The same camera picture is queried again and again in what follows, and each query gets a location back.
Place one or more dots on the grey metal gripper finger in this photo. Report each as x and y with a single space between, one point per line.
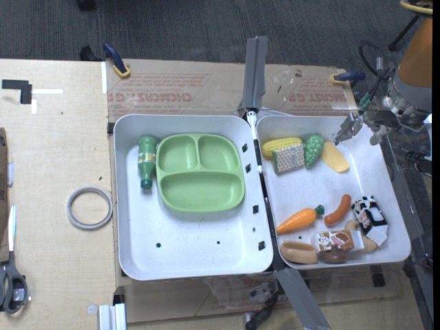
378 134
349 127

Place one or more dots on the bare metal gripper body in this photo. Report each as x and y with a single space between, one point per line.
395 110

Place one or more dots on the yellow banana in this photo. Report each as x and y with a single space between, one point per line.
335 158

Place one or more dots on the green grapes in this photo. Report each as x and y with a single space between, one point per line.
313 148

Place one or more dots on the green and white patterned carton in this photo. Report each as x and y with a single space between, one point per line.
290 158

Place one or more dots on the white plastic tray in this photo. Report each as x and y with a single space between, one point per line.
192 239
319 191

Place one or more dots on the yellow corn cob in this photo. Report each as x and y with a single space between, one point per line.
278 144

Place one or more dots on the orange sausage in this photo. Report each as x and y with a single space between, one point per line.
338 210

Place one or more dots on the black and white cow carton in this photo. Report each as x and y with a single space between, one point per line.
369 218

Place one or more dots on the orange carrot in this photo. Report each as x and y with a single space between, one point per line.
297 220

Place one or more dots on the tan croissant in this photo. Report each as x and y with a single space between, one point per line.
369 244

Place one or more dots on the brown and white carton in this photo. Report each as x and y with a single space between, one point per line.
335 240

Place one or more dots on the brown doughnut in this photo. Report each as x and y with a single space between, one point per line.
334 257

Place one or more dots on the tan hot dog bun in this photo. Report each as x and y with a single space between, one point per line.
298 252

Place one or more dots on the brown cardboard board red print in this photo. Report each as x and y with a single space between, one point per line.
220 88

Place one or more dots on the green divided plate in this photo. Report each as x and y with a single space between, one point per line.
201 184

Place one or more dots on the green plastic bottle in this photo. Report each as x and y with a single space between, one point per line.
147 160

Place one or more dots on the white tape roll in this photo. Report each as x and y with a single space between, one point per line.
70 215

